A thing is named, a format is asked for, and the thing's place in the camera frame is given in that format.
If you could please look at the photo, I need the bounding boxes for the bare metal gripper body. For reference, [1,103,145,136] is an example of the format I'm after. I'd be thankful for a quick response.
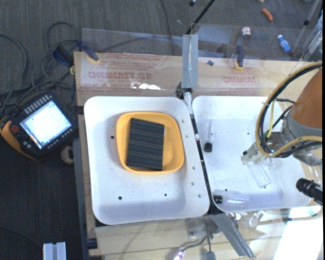
[263,131,285,153]

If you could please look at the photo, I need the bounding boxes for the white plastic tray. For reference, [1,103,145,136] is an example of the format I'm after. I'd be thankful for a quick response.
[83,95,210,225]
[191,95,313,214]

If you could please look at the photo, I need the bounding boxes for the clear plastic bottle black cap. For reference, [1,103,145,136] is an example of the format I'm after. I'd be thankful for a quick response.
[204,119,216,153]
[213,190,250,204]

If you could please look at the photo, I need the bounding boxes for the thin black and white rod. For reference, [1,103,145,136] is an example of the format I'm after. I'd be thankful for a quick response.
[183,91,215,200]

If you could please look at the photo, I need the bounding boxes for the orange plate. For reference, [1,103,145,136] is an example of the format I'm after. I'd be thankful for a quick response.
[115,111,186,175]

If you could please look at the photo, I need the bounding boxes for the blue bottle white cap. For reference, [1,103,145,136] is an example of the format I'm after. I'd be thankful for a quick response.
[277,34,292,54]

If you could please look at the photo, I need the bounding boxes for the dark grey striped rectangular pad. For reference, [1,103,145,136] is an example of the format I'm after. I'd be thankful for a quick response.
[125,118,166,172]

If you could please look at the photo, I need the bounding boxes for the orange sausage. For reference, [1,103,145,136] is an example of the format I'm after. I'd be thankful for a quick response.
[261,8,274,22]

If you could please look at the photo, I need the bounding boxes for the brown cardboard board red print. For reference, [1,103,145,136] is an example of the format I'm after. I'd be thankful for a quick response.
[73,51,323,257]

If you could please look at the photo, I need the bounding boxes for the beige doughnut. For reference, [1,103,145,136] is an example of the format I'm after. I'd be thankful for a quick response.
[60,145,75,165]

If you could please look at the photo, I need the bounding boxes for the black cylinder on white bracket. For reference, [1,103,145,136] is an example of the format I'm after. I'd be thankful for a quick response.
[295,177,323,206]

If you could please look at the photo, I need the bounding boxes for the black block with thin wires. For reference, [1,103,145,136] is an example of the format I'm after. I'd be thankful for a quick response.
[175,82,193,97]

